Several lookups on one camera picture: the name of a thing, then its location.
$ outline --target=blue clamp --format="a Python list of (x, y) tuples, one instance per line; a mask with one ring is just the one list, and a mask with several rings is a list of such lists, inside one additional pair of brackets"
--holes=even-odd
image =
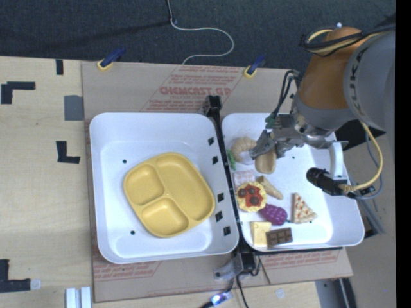
[(265, 55), (261, 55), (259, 57), (256, 58), (256, 60), (254, 61), (254, 63), (252, 63), (250, 66), (248, 66), (245, 70), (244, 70), (244, 76), (247, 79), (251, 79), (257, 71), (257, 67), (263, 67), (265, 65)]
[(100, 60), (97, 63), (97, 67), (99, 70), (101, 71), (106, 71), (107, 69), (109, 69), (110, 67), (113, 66), (113, 62), (115, 62), (116, 60), (119, 60), (121, 58), (121, 56), (123, 56), (126, 52), (126, 49), (123, 47), (119, 47), (116, 50), (114, 50), (113, 52), (111, 52), (111, 54), (109, 54), (106, 58), (104, 58), (103, 60)]

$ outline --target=purple grapes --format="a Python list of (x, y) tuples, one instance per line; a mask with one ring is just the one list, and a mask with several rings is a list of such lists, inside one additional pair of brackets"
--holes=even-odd
[(266, 204), (261, 210), (258, 211), (261, 215), (273, 225), (281, 226), (287, 220), (287, 212), (275, 205)]

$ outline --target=white cable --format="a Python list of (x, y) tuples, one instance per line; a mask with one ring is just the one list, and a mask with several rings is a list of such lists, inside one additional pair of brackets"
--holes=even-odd
[(192, 55), (187, 57), (184, 61), (183, 61), (183, 65), (190, 59), (194, 58), (194, 57), (222, 57), (222, 56), (226, 56), (229, 53), (231, 53), (231, 51), (234, 50), (234, 40), (232, 39), (232, 37), (224, 30), (221, 30), (219, 28), (180, 28), (179, 26), (175, 25), (173, 22), (173, 12), (171, 11), (171, 5), (170, 5), (170, 0), (167, 0), (167, 6), (168, 6), (168, 11), (170, 13), (170, 23), (171, 25), (176, 29), (176, 30), (180, 30), (180, 31), (204, 31), (204, 30), (211, 30), (211, 31), (218, 31), (221, 32), (223, 34), (225, 34), (231, 41), (231, 48), (230, 50), (228, 50), (225, 53), (222, 54), (217, 54), (217, 55)]

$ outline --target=cardboard sheet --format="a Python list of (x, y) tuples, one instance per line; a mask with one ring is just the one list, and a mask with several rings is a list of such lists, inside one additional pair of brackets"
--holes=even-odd
[[(96, 62), (82, 62), (82, 83), (91, 212), (94, 301), (104, 302), (200, 291), (220, 291), (228, 282), (214, 280), (213, 270), (231, 254), (171, 261), (111, 264), (96, 242), (89, 124), (104, 112), (199, 112), (208, 95), (219, 95), (221, 116), (234, 112), (273, 111), (286, 70), (258, 69), (252, 79), (241, 67), (211, 67), (116, 62), (102, 72)], [(290, 92), (295, 92), (292, 85)], [(286, 99), (280, 112), (290, 110)], [(262, 256), (263, 269), (243, 280), (244, 287), (284, 284), (353, 274), (345, 249)]]

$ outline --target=toy pizza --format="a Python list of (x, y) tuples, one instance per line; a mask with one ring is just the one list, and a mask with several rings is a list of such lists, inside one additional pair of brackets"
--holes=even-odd
[(293, 194), (292, 223), (308, 223), (317, 217), (317, 214), (307, 205), (298, 193)]
[(246, 182), (239, 186), (236, 191), (238, 207), (247, 212), (257, 212), (265, 207), (267, 193), (258, 182)]

